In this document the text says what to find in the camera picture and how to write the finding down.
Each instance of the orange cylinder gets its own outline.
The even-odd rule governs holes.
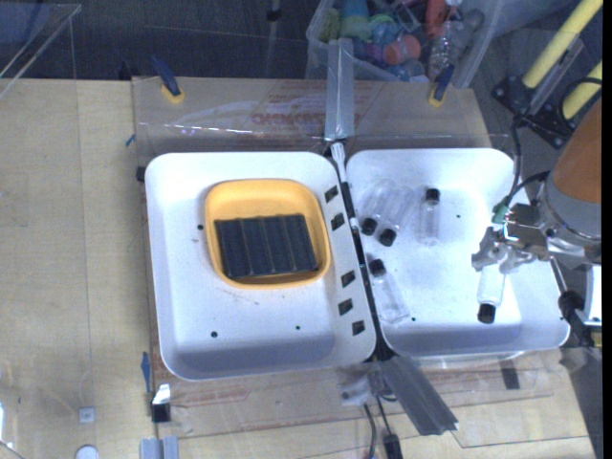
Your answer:
[[[382,50],[384,62],[391,66],[406,63],[410,58],[418,59],[420,55],[421,43],[412,34],[403,35]]]
[[[553,168],[553,183],[569,197],[601,204],[601,98],[565,145]]]

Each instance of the black rectangular slot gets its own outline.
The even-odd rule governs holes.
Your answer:
[[[334,216],[334,219],[332,219],[332,231],[337,230],[343,224],[344,224],[344,216],[342,215],[342,213],[336,214],[336,216]]]
[[[333,186],[327,192],[325,192],[325,202],[326,203],[330,202],[337,195],[338,195],[338,187],[337,186]]]
[[[353,309],[353,299],[346,299],[338,305],[338,312],[340,313],[341,317],[346,315],[352,309]]]
[[[355,271],[347,272],[340,278],[342,282],[342,287],[348,286],[351,282],[355,280]]]
[[[353,323],[353,337],[365,331],[365,323],[363,321],[355,321]]]

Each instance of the white tray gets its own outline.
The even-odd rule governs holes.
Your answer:
[[[289,179],[316,195],[332,264],[320,280],[285,290],[241,290],[213,270],[204,226],[208,190],[238,179]],[[376,337],[336,170],[314,153],[177,153],[145,174],[162,358],[186,380],[359,363]],[[331,230],[342,213],[346,222]],[[343,274],[356,279],[342,287]],[[350,299],[352,308],[339,305]]]
[[[543,262],[510,275],[494,324],[476,318],[479,274],[471,255],[491,224],[492,207],[512,184],[508,156],[491,148],[370,150],[349,160],[347,176],[358,216],[360,198],[381,178],[410,186],[415,197],[426,187],[441,191],[438,245],[429,248],[416,240],[416,206],[391,247],[374,236],[361,237],[366,256],[380,258],[406,292],[411,318],[382,322],[384,338],[398,354],[505,354],[555,348],[567,339],[569,326],[557,309],[557,283]],[[514,200],[527,203],[522,191]]]

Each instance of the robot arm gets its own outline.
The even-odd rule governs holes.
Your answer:
[[[502,273],[536,260],[586,274],[584,294],[562,292],[559,309],[575,333],[601,328],[601,98],[584,116],[529,205],[515,204],[502,228],[487,228],[472,266],[498,264]],[[592,340],[581,339],[585,344]]]

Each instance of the yellow bowl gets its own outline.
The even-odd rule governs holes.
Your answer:
[[[310,236],[317,269],[302,273],[230,279],[223,273],[221,249],[215,221],[259,216],[302,214]],[[212,267],[223,280],[240,289],[285,289],[314,282],[331,264],[325,220],[315,194],[303,184],[283,179],[253,179],[223,182],[214,186],[204,202],[208,252]]]

